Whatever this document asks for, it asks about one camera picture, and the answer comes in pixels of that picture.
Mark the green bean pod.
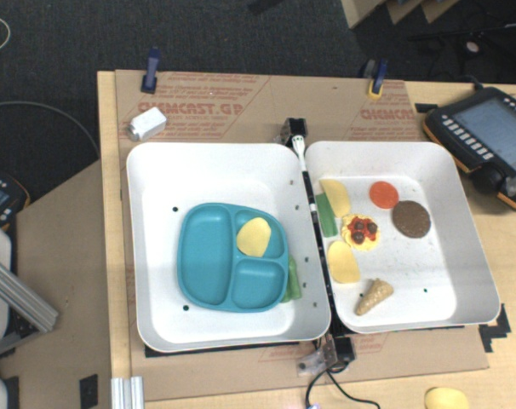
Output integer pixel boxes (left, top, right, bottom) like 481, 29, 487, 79
280, 254, 303, 304
314, 192, 340, 238

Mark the brown cardboard board red print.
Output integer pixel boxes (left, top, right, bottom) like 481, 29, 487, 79
114, 69, 490, 402

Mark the brown burger patty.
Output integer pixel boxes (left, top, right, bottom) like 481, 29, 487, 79
391, 199, 432, 239

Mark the white plastic tray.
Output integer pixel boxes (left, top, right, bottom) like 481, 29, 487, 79
125, 141, 332, 353
303, 140, 502, 335

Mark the blue divided plate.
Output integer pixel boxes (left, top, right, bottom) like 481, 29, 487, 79
176, 202, 290, 314

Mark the small white bottle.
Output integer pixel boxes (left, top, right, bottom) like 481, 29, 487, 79
126, 106, 168, 142

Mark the yellow rounded object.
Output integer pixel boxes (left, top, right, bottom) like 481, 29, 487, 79
424, 386, 471, 409

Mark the thin black and white rod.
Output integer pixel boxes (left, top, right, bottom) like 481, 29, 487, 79
292, 135, 338, 336

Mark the orange round slice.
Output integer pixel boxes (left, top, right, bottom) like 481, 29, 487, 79
369, 181, 400, 210

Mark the tan ice cream cone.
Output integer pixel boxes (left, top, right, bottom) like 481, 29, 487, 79
354, 277, 395, 317

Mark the spaghetti with meatballs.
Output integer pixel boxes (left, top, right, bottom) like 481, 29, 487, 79
341, 213, 381, 252

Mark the yellow potato chip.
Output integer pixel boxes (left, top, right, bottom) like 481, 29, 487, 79
327, 239, 362, 285
235, 216, 272, 257
318, 178, 353, 219

